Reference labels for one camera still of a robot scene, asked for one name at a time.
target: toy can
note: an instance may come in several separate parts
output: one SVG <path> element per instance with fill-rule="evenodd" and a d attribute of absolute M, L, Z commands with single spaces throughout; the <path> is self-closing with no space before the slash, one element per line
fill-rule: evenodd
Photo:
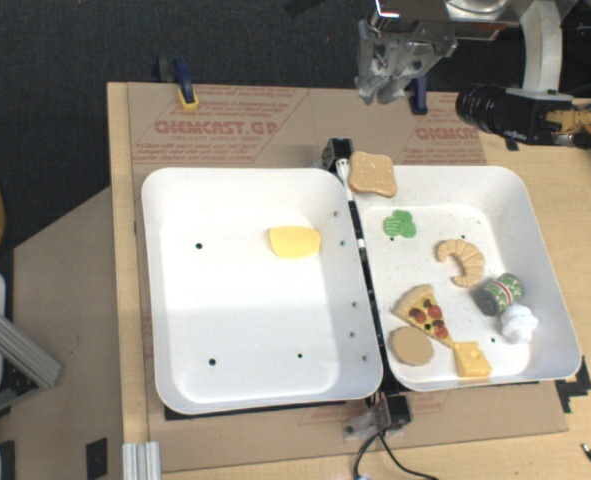
<path fill-rule="evenodd" d="M 477 293 L 477 305 L 485 315 L 496 316 L 524 296 L 521 281 L 513 274 L 504 273 Z"/>

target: cardboard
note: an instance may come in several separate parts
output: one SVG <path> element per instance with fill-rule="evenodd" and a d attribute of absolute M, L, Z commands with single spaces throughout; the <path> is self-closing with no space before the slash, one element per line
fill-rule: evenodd
<path fill-rule="evenodd" d="M 166 419 L 153 374 L 151 314 L 140 191 L 167 166 L 305 167 L 328 140 L 397 165 L 484 165 L 476 129 L 455 115 L 456 94 L 429 93 L 427 115 L 408 102 L 368 107 L 351 91 L 196 86 L 200 106 L 183 110 L 172 84 L 128 84 L 135 227 L 142 310 L 149 439 L 164 472 L 354 453 L 342 422 L 364 401 L 191 419 Z M 413 421 L 388 439 L 394 448 L 562 432 L 568 429 L 554 382 L 408 392 Z"/>
<path fill-rule="evenodd" d="M 113 258 L 109 188 L 13 249 L 13 323 L 62 369 L 0 417 L 0 445 L 15 450 L 2 477 L 89 478 L 86 447 L 106 439 L 102 478 L 122 478 Z"/>

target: toy food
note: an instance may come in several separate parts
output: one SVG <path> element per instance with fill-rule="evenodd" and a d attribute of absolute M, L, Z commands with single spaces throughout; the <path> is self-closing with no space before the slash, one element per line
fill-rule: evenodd
<path fill-rule="evenodd" d="M 464 275 L 453 277 L 453 282 L 462 288 L 475 286 L 484 274 L 484 255 L 475 245 L 461 238 L 445 240 L 437 246 L 439 261 L 445 261 L 451 254 L 464 269 Z"/>
<path fill-rule="evenodd" d="M 390 157 L 356 151 L 349 163 L 348 186 L 353 192 L 372 192 L 384 197 L 393 197 L 397 193 Z"/>
<path fill-rule="evenodd" d="M 395 210 L 393 215 L 384 219 L 384 233 L 395 237 L 402 235 L 406 238 L 413 238 L 417 229 L 413 222 L 413 216 L 410 212 L 404 210 Z"/>
<path fill-rule="evenodd" d="M 495 281 L 486 283 L 479 293 L 475 294 L 474 299 L 482 313 L 495 316 L 523 296 L 524 287 L 521 281 L 513 274 L 504 273 Z"/>
<path fill-rule="evenodd" d="M 393 332 L 391 346 L 397 358 L 406 364 L 421 366 L 433 357 L 433 345 L 426 334 L 415 327 L 400 327 Z"/>
<path fill-rule="evenodd" d="M 453 344 L 457 375 L 460 377 L 488 377 L 491 366 L 476 341 Z"/>
<path fill-rule="evenodd" d="M 393 309 L 393 314 L 447 347 L 453 347 L 432 285 L 421 284 L 406 293 Z"/>
<path fill-rule="evenodd" d="M 500 316 L 502 335 L 512 343 L 530 343 L 539 320 L 526 306 L 512 304 Z"/>
<path fill-rule="evenodd" d="M 303 258 L 319 251 L 322 236 L 319 231 L 303 226 L 281 226 L 268 230 L 273 252 L 280 258 Z"/>

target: cardboard sheet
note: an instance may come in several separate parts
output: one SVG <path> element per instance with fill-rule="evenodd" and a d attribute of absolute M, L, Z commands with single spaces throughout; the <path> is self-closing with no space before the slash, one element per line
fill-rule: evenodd
<path fill-rule="evenodd" d="M 398 100 L 377 111 L 345 90 L 196 86 L 200 106 L 184 111 L 172 84 L 129 83 L 128 105 L 149 439 L 164 472 L 354 453 L 342 422 L 363 401 L 167 420 L 155 388 L 150 297 L 141 207 L 146 176 L 169 166 L 310 167 L 330 138 L 397 165 L 484 165 L 476 129 L 455 114 L 456 94 L 429 93 L 424 116 Z M 407 394 L 413 422 L 392 447 L 545 434 L 567 430 L 553 382 Z"/>

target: toy pizza slice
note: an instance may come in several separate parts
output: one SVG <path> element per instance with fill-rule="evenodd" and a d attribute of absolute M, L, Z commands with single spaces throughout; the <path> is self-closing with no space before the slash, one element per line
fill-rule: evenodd
<path fill-rule="evenodd" d="M 453 348 L 453 339 L 444 323 L 442 310 L 435 300 L 432 285 L 422 284 L 413 288 L 401 298 L 393 313 L 431 338 Z"/>

